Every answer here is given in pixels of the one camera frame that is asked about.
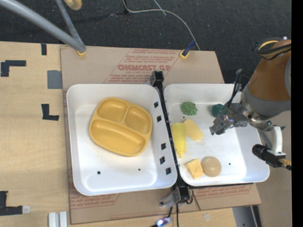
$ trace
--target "yellow cheese toy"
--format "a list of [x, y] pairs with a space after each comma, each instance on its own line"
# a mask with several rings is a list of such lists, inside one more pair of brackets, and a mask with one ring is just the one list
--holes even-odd
[[185, 164], [185, 167], [189, 171], [190, 175], [193, 177], [193, 179], [197, 179], [204, 175], [201, 163], [199, 159], [194, 159], [190, 162], [187, 162]]
[[194, 141], [201, 140], [204, 137], [204, 134], [199, 129], [194, 121], [191, 119], [186, 119], [184, 121], [185, 124], [185, 132], [188, 137], [190, 137]]

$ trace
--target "white wire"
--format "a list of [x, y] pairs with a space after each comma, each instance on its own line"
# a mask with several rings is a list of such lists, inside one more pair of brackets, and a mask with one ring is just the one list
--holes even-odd
[[144, 13], [144, 12], [156, 12], [156, 11], [159, 12], [159, 11], [160, 11], [160, 12], [162, 12], [162, 13], [164, 13], [164, 14], [165, 14], [165, 13], [169, 13], [169, 14], [175, 16], [176, 18], [178, 18], [178, 19], [186, 26], [186, 28], [188, 29], [190, 35], [191, 35], [192, 38], [194, 39], [194, 41], [195, 41], [195, 43], [196, 43], [196, 46], [197, 46], [198, 50], [200, 50], [200, 47], [199, 47], [199, 45], [198, 45], [198, 43], [197, 43], [197, 41], [196, 41], [196, 39], [195, 39], [193, 33], [191, 32], [190, 28], [189, 28], [188, 25], [185, 23], [185, 21], [184, 21], [182, 18], [180, 18], [180, 17], [179, 17], [177, 14], [175, 14], [175, 13], [170, 12], [170, 11], [167, 11], [167, 10], [164, 10], [164, 9], [161, 9], [161, 7], [160, 7], [159, 4], [156, 2], [156, 0], [154, 0], [154, 1], [155, 1], [155, 3], [158, 5], [158, 7], [159, 7], [160, 9], [148, 9], [148, 10], [140, 10], [140, 11], [132, 11], [132, 10], [128, 9], [127, 6], [126, 6], [125, 0], [122, 0], [122, 1], [123, 1], [123, 4], [124, 4], [125, 9], [126, 9], [128, 12], [130, 12], [130, 13]]

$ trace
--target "dark carpet floor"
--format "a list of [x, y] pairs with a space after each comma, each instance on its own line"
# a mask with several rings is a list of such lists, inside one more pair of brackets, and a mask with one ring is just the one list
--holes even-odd
[[[54, 0], [18, 0], [68, 31]], [[260, 60], [257, 41], [291, 38], [292, 0], [126, 0], [130, 10], [168, 10], [191, 29], [201, 50], [215, 51], [226, 83], [242, 68], [251, 75]], [[185, 25], [161, 11], [126, 14], [122, 0], [83, 0], [79, 11], [67, 9], [86, 45], [184, 49], [192, 36]], [[0, 41], [59, 43], [23, 18], [0, 8]]]

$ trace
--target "cardboard sheet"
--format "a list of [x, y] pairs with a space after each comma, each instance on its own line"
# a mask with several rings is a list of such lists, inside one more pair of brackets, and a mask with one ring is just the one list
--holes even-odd
[[[164, 86], [172, 83], [223, 83], [215, 52], [192, 51], [186, 59], [180, 58], [179, 53], [178, 50], [88, 47], [86, 55], [79, 57], [72, 48], [62, 47], [62, 86], [72, 224], [167, 215], [169, 210], [159, 207], [159, 199], [167, 196], [170, 188], [94, 197], [83, 196], [75, 190], [72, 183], [66, 92], [76, 84], [146, 83], [154, 70], [163, 71]], [[193, 204], [180, 206], [181, 213], [260, 203], [255, 184], [194, 191], [195, 201]], [[209, 198], [207, 196], [210, 193], [207, 191], [218, 193]]]

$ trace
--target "black cutout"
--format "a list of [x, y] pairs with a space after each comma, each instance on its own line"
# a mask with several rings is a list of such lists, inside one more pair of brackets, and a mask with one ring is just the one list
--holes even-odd
[[165, 157], [160, 158], [160, 164], [162, 165], [165, 162]]
[[170, 174], [171, 173], [171, 168], [166, 168], [166, 175]]

